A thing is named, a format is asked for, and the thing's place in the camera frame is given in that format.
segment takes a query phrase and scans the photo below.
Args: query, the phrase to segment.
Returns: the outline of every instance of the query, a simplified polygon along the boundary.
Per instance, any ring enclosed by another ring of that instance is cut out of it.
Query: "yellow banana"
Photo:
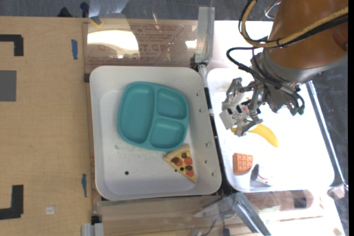
[[[231,128],[231,131],[234,133],[237,131],[236,127]],[[262,136],[268,143],[277,148],[279,146],[278,138],[275,136],[274,132],[270,130],[267,126],[263,124],[257,124],[253,129],[248,130],[251,133],[258,134]]]

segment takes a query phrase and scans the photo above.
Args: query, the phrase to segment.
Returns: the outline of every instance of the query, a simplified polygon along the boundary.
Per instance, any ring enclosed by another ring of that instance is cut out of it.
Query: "orange waffle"
[[[248,154],[233,154],[233,173],[245,174],[251,168],[253,164],[253,156]]]

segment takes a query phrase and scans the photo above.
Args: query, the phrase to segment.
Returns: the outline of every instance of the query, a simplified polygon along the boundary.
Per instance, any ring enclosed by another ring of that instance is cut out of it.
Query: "teal divided plate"
[[[118,132],[127,143],[171,151],[184,141],[189,121],[186,98],[178,91],[149,82],[134,82],[123,93]]]

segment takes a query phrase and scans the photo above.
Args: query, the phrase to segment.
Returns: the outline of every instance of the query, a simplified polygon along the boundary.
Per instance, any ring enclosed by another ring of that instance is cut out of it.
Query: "pizza slice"
[[[170,151],[164,157],[164,160],[170,164],[174,169],[189,180],[196,183],[196,176],[193,168],[193,159],[190,155],[189,145],[182,145],[179,148]]]

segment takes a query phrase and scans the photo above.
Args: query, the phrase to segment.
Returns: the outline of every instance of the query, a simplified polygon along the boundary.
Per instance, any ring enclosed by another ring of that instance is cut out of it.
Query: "white tray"
[[[232,55],[240,62],[247,63],[248,58],[242,57],[244,51],[235,54]],[[219,116],[221,103],[226,98],[232,79],[238,77],[242,78],[243,86],[253,80],[250,74],[229,68],[213,69],[207,76],[229,184],[241,192],[316,190],[330,186],[334,180],[334,170],[306,86],[303,85],[299,93],[305,101],[302,116],[292,116],[287,108],[273,113],[267,104],[259,108],[263,124],[278,138],[279,147],[275,148],[257,134],[248,132],[238,137],[224,127]],[[235,175],[232,170],[233,153],[253,155],[253,165],[258,163],[273,174],[272,186],[250,180],[251,173]]]
[[[189,104],[189,144],[197,182],[163,160],[166,152],[126,143],[117,131],[124,89],[132,82],[158,83],[181,92]],[[96,186],[111,200],[208,195],[221,185],[221,173],[201,76],[185,67],[101,66],[90,76]]]

